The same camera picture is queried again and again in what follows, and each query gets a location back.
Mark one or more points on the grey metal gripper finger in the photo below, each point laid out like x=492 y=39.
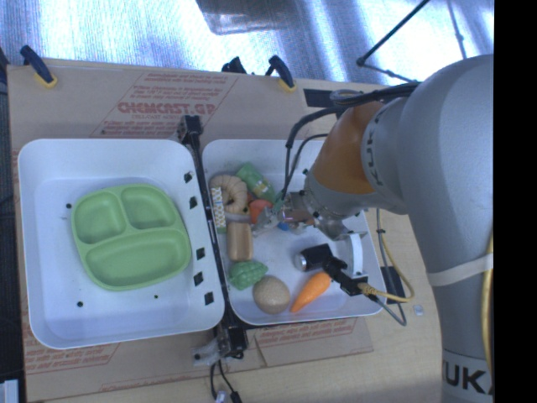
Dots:
x=272 y=210
x=264 y=225

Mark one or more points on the green divided plate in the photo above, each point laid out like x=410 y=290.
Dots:
x=130 y=250

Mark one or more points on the thin black and white rod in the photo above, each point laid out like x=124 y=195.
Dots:
x=208 y=218

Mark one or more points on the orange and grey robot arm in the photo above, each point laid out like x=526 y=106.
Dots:
x=444 y=149

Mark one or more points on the small blue piece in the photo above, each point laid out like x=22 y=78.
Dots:
x=284 y=226

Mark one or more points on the tan bread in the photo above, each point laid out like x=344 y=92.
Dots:
x=240 y=242

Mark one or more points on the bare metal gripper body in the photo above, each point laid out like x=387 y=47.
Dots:
x=298 y=213

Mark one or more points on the orange red toy food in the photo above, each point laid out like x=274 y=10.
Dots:
x=258 y=209

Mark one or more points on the orange carrot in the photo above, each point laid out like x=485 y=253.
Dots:
x=311 y=291

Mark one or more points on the brown cardboard board red print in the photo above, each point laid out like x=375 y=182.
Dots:
x=105 y=99

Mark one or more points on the beige round biscuit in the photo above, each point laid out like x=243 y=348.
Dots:
x=271 y=294

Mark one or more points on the tan croissant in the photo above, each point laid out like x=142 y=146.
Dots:
x=239 y=189

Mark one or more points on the green toy corn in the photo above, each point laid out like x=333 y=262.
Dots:
x=247 y=274

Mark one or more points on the white plastic tray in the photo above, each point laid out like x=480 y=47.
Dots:
x=277 y=250
x=54 y=246

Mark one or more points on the white carton with yellow print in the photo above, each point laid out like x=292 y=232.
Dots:
x=218 y=212

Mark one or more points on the black cylinder on white bracket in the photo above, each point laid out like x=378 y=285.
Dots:
x=323 y=260

